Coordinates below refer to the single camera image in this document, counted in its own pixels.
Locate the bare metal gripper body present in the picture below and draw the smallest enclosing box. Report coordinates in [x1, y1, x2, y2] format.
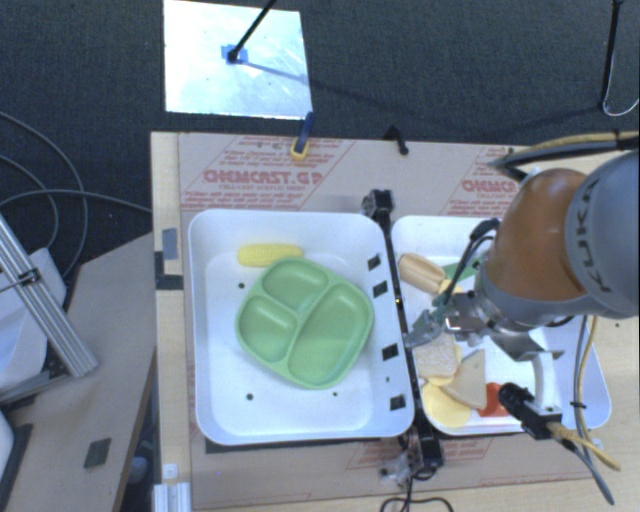
[441, 291, 505, 347]

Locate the white bread slice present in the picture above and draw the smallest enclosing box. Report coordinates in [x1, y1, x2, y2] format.
[413, 331, 464, 380]

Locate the thin black rod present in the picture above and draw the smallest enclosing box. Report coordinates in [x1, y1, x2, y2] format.
[374, 209, 427, 444]

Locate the green toy vegetable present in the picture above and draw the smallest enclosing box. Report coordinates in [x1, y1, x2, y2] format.
[439, 257, 485, 282]

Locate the tan bread roll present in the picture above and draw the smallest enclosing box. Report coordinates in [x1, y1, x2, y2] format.
[397, 252, 447, 294]

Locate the beige wedge slice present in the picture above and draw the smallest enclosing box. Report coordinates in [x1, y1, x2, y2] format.
[441, 348, 488, 411]

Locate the yellow round chip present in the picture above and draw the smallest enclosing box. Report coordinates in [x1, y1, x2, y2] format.
[421, 381, 473, 429]

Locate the red toy piece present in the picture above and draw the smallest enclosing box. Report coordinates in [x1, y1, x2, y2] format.
[476, 382, 512, 418]

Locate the white plastic tray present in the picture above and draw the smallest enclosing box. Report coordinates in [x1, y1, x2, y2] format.
[187, 208, 417, 447]
[390, 214, 613, 437]

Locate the green divided plate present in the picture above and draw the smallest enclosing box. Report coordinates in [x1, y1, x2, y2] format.
[234, 256, 376, 392]

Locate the yellow corn cob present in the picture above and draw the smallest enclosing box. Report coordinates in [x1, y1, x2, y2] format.
[237, 242, 305, 269]

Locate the black cylinder on white bracket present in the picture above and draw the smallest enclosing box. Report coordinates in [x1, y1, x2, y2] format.
[492, 332, 567, 442]

